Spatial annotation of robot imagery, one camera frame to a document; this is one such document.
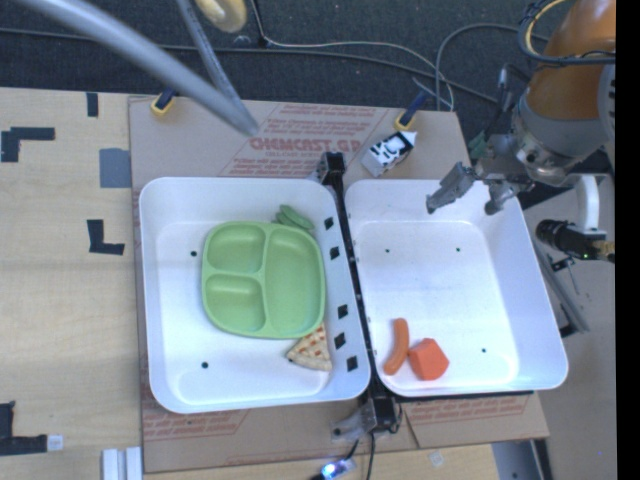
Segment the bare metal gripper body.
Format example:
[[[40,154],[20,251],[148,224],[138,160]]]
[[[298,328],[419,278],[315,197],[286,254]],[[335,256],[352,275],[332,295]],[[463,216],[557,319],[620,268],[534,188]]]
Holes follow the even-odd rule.
[[[530,135],[494,134],[478,137],[473,145],[475,172],[490,185],[509,185],[516,192],[534,185],[564,184],[561,157],[545,149]]]

